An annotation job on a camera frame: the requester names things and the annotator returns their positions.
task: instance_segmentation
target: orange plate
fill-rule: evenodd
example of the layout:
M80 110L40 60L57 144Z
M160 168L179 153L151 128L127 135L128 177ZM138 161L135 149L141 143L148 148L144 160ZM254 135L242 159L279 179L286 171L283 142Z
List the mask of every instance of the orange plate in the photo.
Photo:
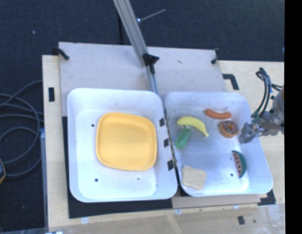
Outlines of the orange plate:
M100 118L96 154L105 166L127 171L145 171L155 164L156 153L156 130L149 119L114 112L106 113Z

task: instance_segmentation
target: dark floor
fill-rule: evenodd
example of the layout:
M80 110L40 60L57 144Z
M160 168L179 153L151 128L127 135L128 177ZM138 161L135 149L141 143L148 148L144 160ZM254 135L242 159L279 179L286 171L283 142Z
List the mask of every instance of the dark floor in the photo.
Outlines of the dark floor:
M148 46L218 49L222 60L284 61L285 0L131 0ZM13 95L41 80L41 57L59 41L119 44L112 0L0 0L0 94ZM19 95L43 111L41 83ZM0 104L7 98L0 95ZM24 110L0 108L0 116ZM4 162L31 147L41 122L1 117L0 157ZM40 155L36 141L23 159L7 164L8 173L31 168ZM44 226L42 172L8 177L0 185L0 224L4 231Z

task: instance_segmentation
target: watermelon slice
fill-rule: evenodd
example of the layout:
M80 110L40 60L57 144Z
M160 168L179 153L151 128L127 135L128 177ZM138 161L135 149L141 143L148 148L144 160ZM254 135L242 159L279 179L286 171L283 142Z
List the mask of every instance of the watermelon slice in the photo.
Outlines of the watermelon slice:
M238 151L232 151L235 165L238 170L239 178L242 178L246 172L246 160L244 156Z

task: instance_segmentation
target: banana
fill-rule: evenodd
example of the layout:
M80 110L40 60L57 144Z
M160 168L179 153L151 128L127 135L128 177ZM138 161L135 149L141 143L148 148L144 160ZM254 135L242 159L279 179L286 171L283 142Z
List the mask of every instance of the banana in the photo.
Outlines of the banana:
M193 126L196 129L198 129L199 131L201 131L206 137L209 136L209 134L206 131L206 126L204 124L204 122L202 122L201 120L192 117L192 116L184 116L181 117L178 121L177 121L178 125L183 125L183 126Z

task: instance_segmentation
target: hot dog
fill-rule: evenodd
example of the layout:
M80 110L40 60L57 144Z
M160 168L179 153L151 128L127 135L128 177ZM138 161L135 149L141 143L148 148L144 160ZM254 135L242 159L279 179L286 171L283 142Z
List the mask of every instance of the hot dog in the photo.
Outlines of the hot dog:
M224 112L224 113L218 113L218 112L215 112L211 109L206 109L205 110L205 114L208 116L208 117L211 117L211 118L214 118L214 119L228 119L231 117L231 113L230 112Z

